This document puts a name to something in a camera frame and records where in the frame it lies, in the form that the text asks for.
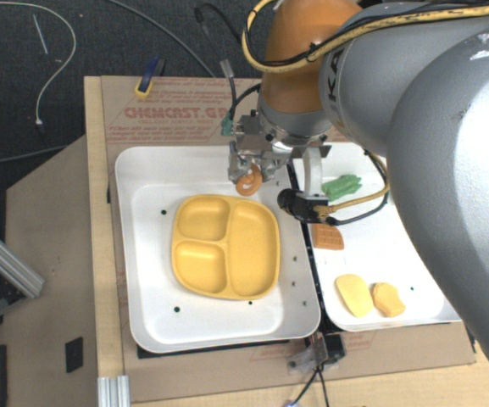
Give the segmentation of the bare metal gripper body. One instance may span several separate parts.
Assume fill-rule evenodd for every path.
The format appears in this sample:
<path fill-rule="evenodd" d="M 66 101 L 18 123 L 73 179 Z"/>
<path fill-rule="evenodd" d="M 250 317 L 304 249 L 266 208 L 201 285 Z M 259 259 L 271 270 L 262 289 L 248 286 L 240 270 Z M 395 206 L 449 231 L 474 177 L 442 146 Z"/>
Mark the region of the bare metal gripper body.
<path fill-rule="evenodd" d="M 300 159 L 306 149 L 317 148 L 322 158 L 330 121 L 323 114 L 243 115 L 236 124 L 236 152 L 257 162 L 285 163 Z"/>

